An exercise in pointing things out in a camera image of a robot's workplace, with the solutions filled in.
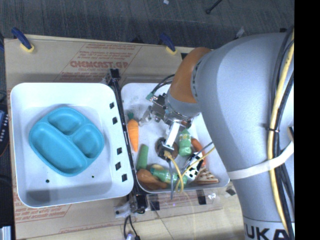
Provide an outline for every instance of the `green bottle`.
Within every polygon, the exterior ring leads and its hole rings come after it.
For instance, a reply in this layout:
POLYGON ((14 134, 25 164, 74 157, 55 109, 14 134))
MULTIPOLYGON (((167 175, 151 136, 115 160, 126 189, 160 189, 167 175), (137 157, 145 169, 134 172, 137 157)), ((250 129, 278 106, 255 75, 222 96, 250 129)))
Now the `green bottle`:
MULTIPOLYGON (((171 176, 170 176, 170 172, 168 170, 166 170, 166 169, 157 170, 155 168, 151 168, 150 172, 152 175, 158 177, 160 181, 171 184, 171 176)), ((179 178, 179 176, 176 172, 172 173, 172 177, 173 177, 173 182, 175 182, 179 178)), ((184 185, 187 184, 188 177, 186 175, 184 175, 182 177, 182 181, 183 181, 184 185)))
POLYGON ((191 136, 187 129, 184 129, 179 135, 179 155, 186 157, 191 153, 191 136))
POLYGON ((136 170, 139 171, 140 169, 146 169, 147 168, 147 162, 148 162, 148 151, 149 147, 142 144, 140 146, 140 151, 138 155, 138 160, 136 161, 136 170))

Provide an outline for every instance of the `yellow cable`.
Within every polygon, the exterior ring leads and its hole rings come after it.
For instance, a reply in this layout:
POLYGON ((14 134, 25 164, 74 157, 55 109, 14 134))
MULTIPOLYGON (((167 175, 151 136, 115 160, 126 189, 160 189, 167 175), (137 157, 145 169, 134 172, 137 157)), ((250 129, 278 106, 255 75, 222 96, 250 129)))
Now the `yellow cable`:
POLYGON ((179 181, 181 182, 181 189, 182 189, 182 191, 183 191, 183 190, 184 190, 184 181, 183 181, 183 178, 182 178, 182 176, 181 176, 179 166, 177 165, 176 161, 173 159, 173 157, 172 157, 172 155, 170 154, 169 151, 165 150, 165 151, 164 151, 164 156, 165 156, 166 158, 169 158, 169 159, 172 161, 172 163, 173 163, 173 165, 174 165, 174 167, 175 167, 175 169, 176 169, 176 172, 178 173, 179 181))
MULTIPOLYGON (((185 174, 187 173, 187 171, 189 171, 189 169, 192 167, 192 166, 194 166, 196 163, 198 163, 198 162, 200 162, 201 160, 203 160, 205 157, 207 157, 212 151, 214 151, 215 150, 215 146, 212 148, 212 149, 210 149, 203 157, 201 157, 201 158, 199 158, 197 161, 194 161, 186 170, 184 170, 184 172, 182 173, 182 175, 181 175, 181 178, 183 177, 183 176, 185 176, 185 174)), ((179 186, 179 181, 177 182, 177 185, 175 186, 175 191, 176 192, 178 192, 178 186, 179 186)))
MULTIPOLYGON (((293 31, 291 40, 293 40, 294 37, 295 37, 295 32, 293 31)), ((271 118, 270 118, 270 126, 269 126, 270 129, 274 129, 275 125, 276 125, 277 113, 279 110, 279 105, 281 103, 281 96, 282 96, 282 92, 284 89, 285 80, 287 78, 288 70, 289 70, 289 67, 290 67, 290 64, 291 64, 291 61, 293 58, 294 49, 295 49, 295 43, 292 44, 292 46, 290 47, 290 49, 288 51, 288 54, 287 54, 287 57, 285 59, 285 63, 284 63, 283 69, 282 69, 282 73, 280 76, 279 84, 276 89, 276 94, 275 94, 271 118)), ((275 137, 275 132, 273 130, 269 130, 268 141, 267 141, 267 158, 268 158, 268 160, 273 158, 274 137, 275 137)), ((279 190, 278 190, 278 185, 277 185, 277 181, 276 181, 275 170, 274 169, 270 170, 269 174, 270 174, 271 187, 272 187, 272 191, 273 191, 275 205, 276 205, 277 211, 279 213, 280 219, 282 221, 283 227, 284 227, 285 231, 288 232, 288 225, 285 220, 284 211, 283 211, 283 208, 281 205, 281 200, 279 197, 279 190)))

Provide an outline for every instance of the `black hole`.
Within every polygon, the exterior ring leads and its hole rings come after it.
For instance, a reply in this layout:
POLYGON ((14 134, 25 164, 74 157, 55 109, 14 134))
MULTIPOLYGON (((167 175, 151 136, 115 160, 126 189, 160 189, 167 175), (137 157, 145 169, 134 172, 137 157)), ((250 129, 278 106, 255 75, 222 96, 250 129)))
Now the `black hole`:
POLYGON ((127 174, 122 175, 122 182, 125 182, 128 179, 127 174))
POLYGON ((115 169, 119 170, 120 168, 121 168, 121 163, 120 162, 116 163, 115 164, 115 169))

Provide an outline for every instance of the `yellow clamp tip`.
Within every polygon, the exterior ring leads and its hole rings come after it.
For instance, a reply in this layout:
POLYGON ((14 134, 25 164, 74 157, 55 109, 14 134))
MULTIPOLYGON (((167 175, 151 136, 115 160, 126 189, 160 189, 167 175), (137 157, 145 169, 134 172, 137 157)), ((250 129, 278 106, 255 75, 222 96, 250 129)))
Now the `yellow clamp tip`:
POLYGON ((175 49, 175 51, 173 51, 173 50, 171 50, 168 46, 167 46, 165 49, 166 49, 166 51, 167 51, 168 53, 170 53, 170 54, 172 54, 172 55, 175 55, 175 54, 178 52, 177 49, 175 49))
POLYGON ((28 49, 27 47, 25 47, 22 43, 20 43, 20 47, 25 50, 27 53, 32 53, 35 49, 35 46, 33 44, 31 44, 31 48, 28 49))

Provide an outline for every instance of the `gray floor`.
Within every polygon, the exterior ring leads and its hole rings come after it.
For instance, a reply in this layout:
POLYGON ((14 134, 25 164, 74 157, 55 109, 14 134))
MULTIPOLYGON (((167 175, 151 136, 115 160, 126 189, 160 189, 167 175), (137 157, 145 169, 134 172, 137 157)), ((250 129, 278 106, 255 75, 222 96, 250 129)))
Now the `gray floor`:
MULTIPOLYGON (((279 32, 295 23, 295 0, 0 0, 0 31, 12 27, 26 34, 130 42, 140 37, 157 44, 160 33, 176 46, 216 49, 244 36, 279 32)), ((6 90, 0 54, 0 90, 6 90)), ((11 176, 9 151, 0 157, 0 175, 11 176)), ((0 185, 0 222, 10 217, 11 192, 0 185)))

